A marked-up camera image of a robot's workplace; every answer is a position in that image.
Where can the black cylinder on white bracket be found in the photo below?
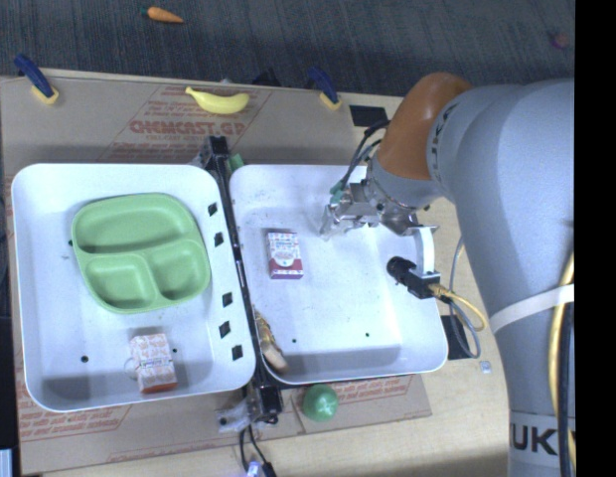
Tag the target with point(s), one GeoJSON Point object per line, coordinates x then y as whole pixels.
{"type": "Point", "coordinates": [412, 275]}

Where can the green divided plate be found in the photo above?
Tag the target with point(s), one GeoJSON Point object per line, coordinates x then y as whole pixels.
{"type": "Point", "coordinates": [139, 236]}

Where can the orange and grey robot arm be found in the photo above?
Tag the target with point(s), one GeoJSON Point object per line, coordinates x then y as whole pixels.
{"type": "Point", "coordinates": [507, 177]}

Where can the yellow banana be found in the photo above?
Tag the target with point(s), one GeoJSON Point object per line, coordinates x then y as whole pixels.
{"type": "Point", "coordinates": [219, 102]}

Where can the brown bread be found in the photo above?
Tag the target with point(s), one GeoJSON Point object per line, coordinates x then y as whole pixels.
{"type": "Point", "coordinates": [271, 346]}

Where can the red and white carton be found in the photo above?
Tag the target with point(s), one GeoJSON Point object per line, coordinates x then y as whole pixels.
{"type": "Point", "coordinates": [285, 256]}

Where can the brown cardboard board, red print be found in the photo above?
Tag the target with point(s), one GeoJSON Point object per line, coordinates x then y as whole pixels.
{"type": "Point", "coordinates": [114, 127]}

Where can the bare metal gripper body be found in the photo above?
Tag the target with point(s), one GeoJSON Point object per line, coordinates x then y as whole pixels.
{"type": "Point", "coordinates": [367, 206]}

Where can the thin black and white rod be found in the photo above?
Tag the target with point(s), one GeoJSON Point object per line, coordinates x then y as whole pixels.
{"type": "Point", "coordinates": [235, 246]}

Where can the orange and white carton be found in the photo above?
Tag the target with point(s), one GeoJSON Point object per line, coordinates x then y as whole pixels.
{"type": "Point", "coordinates": [154, 363]}

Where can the green apple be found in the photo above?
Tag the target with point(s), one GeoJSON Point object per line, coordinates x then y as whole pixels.
{"type": "Point", "coordinates": [320, 403]}

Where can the orange carrot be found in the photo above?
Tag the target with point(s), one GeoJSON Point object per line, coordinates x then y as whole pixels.
{"type": "Point", "coordinates": [165, 15]}

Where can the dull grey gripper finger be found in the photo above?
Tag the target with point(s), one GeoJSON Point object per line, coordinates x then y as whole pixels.
{"type": "Point", "coordinates": [353, 223]}
{"type": "Point", "coordinates": [329, 220]}

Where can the white plastic tray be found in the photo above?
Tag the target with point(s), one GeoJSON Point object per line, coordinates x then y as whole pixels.
{"type": "Point", "coordinates": [348, 306]}
{"type": "Point", "coordinates": [54, 276]}

